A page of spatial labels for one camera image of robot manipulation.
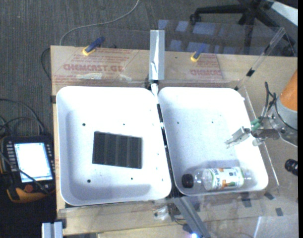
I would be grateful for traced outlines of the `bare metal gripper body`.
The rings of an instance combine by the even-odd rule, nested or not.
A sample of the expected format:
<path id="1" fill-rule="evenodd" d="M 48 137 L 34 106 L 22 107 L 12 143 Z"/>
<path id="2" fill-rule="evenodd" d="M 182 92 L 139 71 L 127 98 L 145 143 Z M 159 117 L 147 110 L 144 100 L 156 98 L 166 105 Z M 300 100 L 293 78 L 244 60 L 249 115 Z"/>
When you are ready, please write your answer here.
<path id="1" fill-rule="evenodd" d="M 276 114 L 260 115 L 250 122 L 251 135 L 259 140 L 280 138 L 278 125 L 276 124 Z"/>

